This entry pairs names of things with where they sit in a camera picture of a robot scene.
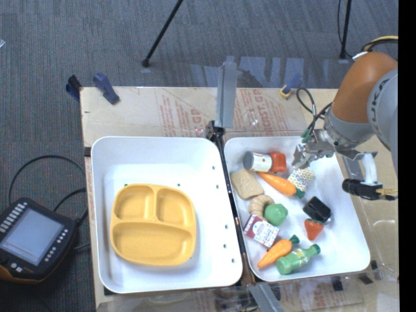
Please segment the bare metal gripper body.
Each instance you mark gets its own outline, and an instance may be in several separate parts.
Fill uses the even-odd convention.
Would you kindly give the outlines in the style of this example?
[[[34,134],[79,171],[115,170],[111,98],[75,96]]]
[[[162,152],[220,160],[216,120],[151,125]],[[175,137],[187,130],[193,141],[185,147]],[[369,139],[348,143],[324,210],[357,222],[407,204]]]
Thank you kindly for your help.
[[[323,129],[307,130],[303,138],[304,150],[310,158],[332,157],[335,153]]]

